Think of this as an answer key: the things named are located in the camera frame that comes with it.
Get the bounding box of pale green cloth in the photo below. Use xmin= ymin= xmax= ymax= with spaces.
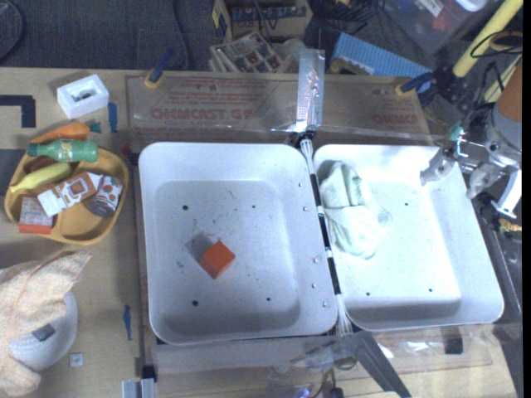
xmin=318 ymin=160 xmax=393 ymax=261

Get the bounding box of white plastic tray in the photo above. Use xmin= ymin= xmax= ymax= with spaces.
xmin=312 ymin=143 xmax=506 ymax=332
xmin=137 ymin=140 xmax=339 ymax=346

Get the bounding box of yellow banana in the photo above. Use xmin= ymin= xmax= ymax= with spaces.
xmin=8 ymin=161 xmax=74 ymax=195

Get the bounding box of peach towel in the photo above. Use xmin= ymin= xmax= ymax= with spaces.
xmin=0 ymin=250 xmax=93 ymax=398

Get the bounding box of orange cube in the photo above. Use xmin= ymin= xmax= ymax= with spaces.
xmin=200 ymin=239 xmax=236 ymax=280

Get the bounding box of white and orange carton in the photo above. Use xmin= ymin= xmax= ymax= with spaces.
xmin=37 ymin=171 xmax=105 ymax=218

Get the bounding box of orange and white packet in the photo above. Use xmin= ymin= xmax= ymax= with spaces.
xmin=17 ymin=197 xmax=56 ymax=235

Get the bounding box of yellow divided plate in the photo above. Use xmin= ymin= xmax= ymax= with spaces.
xmin=3 ymin=144 xmax=130 ymax=246

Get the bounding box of thin black and white rod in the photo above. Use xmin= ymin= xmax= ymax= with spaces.
xmin=300 ymin=136 xmax=354 ymax=336

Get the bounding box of black block with thin wires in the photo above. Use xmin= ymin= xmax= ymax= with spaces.
xmin=290 ymin=125 xmax=318 ymax=147

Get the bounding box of black cylinder on white bracket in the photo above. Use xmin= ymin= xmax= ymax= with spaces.
xmin=475 ymin=167 xmax=524 ymax=231

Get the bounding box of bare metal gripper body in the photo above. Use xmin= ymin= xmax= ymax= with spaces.
xmin=440 ymin=133 xmax=524 ymax=172

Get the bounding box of orange carrot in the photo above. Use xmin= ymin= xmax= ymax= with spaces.
xmin=29 ymin=121 xmax=103 ymax=145

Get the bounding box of white foam box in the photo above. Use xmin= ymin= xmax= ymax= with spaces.
xmin=56 ymin=73 xmax=110 ymax=121

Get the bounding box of green bottle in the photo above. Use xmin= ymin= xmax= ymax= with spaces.
xmin=27 ymin=138 xmax=100 ymax=164

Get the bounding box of small grey block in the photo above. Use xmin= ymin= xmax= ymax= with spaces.
xmin=32 ymin=323 xmax=56 ymax=342

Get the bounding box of white can with tomato print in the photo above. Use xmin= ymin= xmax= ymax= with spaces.
xmin=86 ymin=174 xmax=124 ymax=217

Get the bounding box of white bowl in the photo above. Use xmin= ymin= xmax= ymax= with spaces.
xmin=8 ymin=289 xmax=80 ymax=373

